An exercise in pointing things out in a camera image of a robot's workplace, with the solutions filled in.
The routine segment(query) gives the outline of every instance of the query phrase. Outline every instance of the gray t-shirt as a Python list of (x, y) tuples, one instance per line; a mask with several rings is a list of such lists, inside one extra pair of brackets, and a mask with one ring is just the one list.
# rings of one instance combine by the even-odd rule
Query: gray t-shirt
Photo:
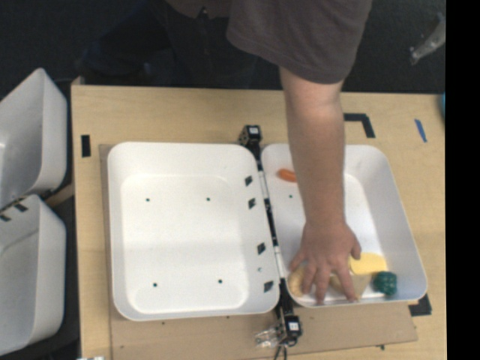
[(166, 0), (196, 17), (229, 17), (227, 38), (241, 50), (315, 83), (347, 77), (372, 0)]

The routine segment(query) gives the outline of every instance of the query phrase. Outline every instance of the green object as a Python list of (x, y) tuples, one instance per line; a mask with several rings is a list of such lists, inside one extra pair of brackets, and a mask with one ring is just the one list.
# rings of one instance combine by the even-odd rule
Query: green object
[(393, 296), (397, 292), (397, 275), (393, 272), (379, 272), (373, 279), (373, 288), (387, 296)]

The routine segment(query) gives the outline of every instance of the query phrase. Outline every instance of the black floor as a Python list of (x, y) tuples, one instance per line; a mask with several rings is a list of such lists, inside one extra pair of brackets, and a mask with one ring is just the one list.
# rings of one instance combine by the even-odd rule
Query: black floor
[[(68, 97), (77, 76), (74, 60), (89, 41), (120, 20), (138, 0), (0, 0), (0, 99), (34, 69), (44, 68)], [(443, 93), (446, 46), (410, 62), (410, 48), (421, 43), (446, 15), (446, 0), (374, 0), (348, 92)], [(279, 89), (275, 66), (258, 66), (253, 88)], [(49, 340), (0, 360), (74, 360), (78, 307), (74, 204), (56, 208), (68, 228), (67, 300), (64, 324)]]

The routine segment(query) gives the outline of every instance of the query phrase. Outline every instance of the hand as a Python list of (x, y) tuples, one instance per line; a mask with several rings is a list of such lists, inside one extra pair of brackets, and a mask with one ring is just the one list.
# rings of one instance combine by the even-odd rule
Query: hand
[(330, 227), (313, 227), (306, 223), (300, 249), (290, 263), (290, 270), (295, 271), (303, 261), (307, 261), (302, 292), (309, 293), (315, 284), (315, 296), (319, 304), (323, 304), (330, 274), (334, 272), (346, 298), (354, 302), (356, 294), (350, 277), (348, 257), (351, 254), (359, 260), (361, 252), (359, 241), (346, 223), (340, 222)]

